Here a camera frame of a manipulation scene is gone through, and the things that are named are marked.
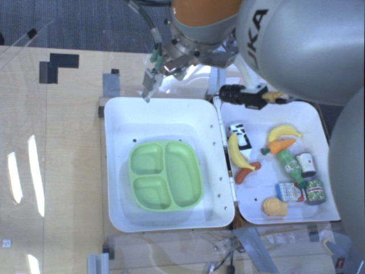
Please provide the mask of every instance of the orange carrot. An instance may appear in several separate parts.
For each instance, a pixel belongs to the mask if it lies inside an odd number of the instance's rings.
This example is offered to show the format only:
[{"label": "orange carrot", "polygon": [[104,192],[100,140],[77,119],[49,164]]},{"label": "orange carrot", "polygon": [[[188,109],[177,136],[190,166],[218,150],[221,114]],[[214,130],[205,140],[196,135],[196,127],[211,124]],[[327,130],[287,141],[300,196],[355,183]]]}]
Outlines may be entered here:
[{"label": "orange carrot", "polygon": [[[253,163],[250,163],[250,165],[255,167],[255,171],[259,170],[261,168],[260,162],[253,162]],[[238,172],[236,177],[234,178],[234,181],[236,182],[236,184],[242,184],[244,182],[244,179],[247,177],[247,175],[252,171],[253,170],[250,170],[249,168],[242,168]]]},{"label": "orange carrot", "polygon": [[261,149],[261,153],[263,155],[268,154],[271,152],[272,154],[279,153],[280,151],[287,149],[289,146],[296,142],[295,139],[282,139],[282,140],[275,140],[269,143],[267,148]]}]

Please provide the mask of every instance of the green can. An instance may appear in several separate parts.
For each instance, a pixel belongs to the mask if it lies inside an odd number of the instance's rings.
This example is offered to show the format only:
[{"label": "green can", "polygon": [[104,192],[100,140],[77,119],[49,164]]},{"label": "green can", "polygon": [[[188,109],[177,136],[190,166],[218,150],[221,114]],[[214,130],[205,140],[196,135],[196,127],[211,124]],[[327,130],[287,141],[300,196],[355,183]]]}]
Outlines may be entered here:
[{"label": "green can", "polygon": [[307,181],[306,195],[309,205],[318,205],[326,201],[325,191],[320,180]]}]

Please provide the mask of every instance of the yellow banana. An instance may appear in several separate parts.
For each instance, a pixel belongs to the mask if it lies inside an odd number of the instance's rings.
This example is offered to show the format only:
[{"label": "yellow banana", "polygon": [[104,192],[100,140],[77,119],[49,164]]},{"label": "yellow banana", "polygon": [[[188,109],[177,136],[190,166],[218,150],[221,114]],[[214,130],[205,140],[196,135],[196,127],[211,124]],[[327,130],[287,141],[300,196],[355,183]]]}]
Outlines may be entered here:
[{"label": "yellow banana", "polygon": [[269,136],[267,137],[267,140],[270,143],[272,141],[275,141],[282,135],[294,135],[297,137],[302,137],[302,134],[297,132],[294,129],[294,127],[292,127],[291,125],[288,125],[288,124],[284,124],[284,125],[276,126],[275,128],[273,128],[270,131]]},{"label": "yellow banana", "polygon": [[249,168],[250,170],[255,170],[254,166],[251,166],[244,156],[240,153],[238,149],[238,138],[236,133],[232,133],[232,135],[228,139],[228,149],[229,156],[233,163],[241,168]]}]

